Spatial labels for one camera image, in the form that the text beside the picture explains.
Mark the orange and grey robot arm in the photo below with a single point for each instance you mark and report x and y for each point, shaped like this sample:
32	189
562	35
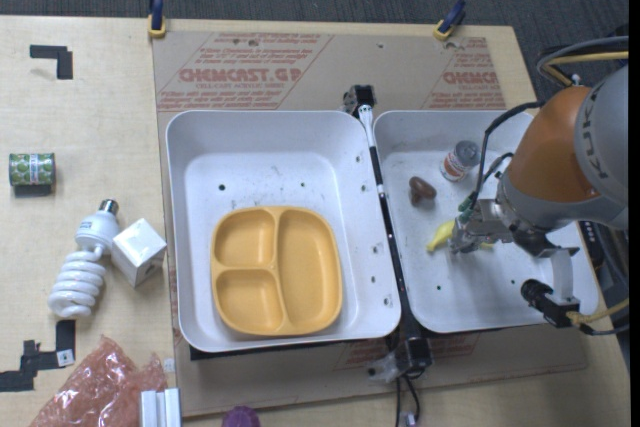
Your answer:
550	150

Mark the white plastic tray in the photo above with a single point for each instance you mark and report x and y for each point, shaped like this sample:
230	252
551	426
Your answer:
480	295
280	155

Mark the purple round object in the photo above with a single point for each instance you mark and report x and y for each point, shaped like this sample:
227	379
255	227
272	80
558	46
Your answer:
241	417

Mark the white cube box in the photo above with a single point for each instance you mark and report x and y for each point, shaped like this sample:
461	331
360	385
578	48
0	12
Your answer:
137	252

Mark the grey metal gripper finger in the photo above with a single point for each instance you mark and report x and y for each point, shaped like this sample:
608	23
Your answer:
479	243
457	242

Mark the thin black and white rod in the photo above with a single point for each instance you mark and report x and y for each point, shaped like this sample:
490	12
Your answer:
385	205

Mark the brown rounded toy food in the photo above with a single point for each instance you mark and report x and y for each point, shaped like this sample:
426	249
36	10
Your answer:
421	189

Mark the brown cardboard board red print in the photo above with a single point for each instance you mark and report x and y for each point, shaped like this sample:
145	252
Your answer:
400	70

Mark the yellow divided plate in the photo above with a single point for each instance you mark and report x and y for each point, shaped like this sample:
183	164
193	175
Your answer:
305	265

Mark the red and white can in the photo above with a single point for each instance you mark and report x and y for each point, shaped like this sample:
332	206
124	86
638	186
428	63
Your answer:
456	164

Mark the white spiral light bulb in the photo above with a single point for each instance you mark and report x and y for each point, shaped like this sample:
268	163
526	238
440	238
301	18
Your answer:
80	275

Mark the yellow banana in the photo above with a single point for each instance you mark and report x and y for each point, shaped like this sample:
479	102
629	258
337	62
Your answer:
441	235

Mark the black cylinder on white bracket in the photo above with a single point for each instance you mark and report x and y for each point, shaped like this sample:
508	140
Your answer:
550	302

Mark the pink plastic bag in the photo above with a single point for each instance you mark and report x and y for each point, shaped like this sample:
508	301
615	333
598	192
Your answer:
100	390

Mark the green can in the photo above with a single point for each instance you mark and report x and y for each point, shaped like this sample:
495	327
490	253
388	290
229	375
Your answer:
31	169

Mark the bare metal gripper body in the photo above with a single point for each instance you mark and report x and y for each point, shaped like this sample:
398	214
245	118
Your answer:
487	221

